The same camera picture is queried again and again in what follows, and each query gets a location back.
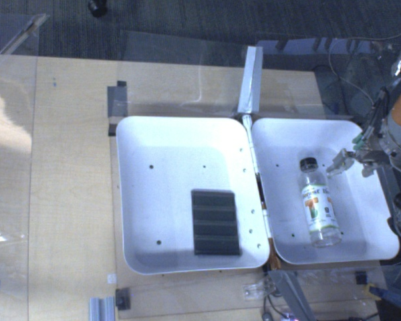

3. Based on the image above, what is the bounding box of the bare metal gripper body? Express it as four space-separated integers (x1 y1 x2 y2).
353 134 401 177

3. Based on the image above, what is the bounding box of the dark grey ribbed block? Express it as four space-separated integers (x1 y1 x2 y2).
190 189 243 257

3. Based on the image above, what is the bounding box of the clear plastic bottle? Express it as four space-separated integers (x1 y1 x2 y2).
297 157 343 249

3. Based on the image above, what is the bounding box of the pale wood board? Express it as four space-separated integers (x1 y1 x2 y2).
110 58 388 321

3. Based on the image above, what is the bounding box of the white plastic tray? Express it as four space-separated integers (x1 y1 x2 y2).
250 117 401 266
116 115 272 276

